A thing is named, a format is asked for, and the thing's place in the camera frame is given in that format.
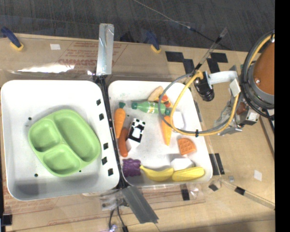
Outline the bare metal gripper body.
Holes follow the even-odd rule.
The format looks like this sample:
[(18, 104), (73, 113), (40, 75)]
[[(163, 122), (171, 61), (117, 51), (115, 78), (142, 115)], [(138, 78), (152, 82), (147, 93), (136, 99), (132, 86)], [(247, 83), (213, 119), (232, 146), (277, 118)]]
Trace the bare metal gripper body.
[(238, 99), (229, 131), (242, 131), (246, 125), (254, 125), (258, 122), (260, 114), (252, 109), (244, 98)]

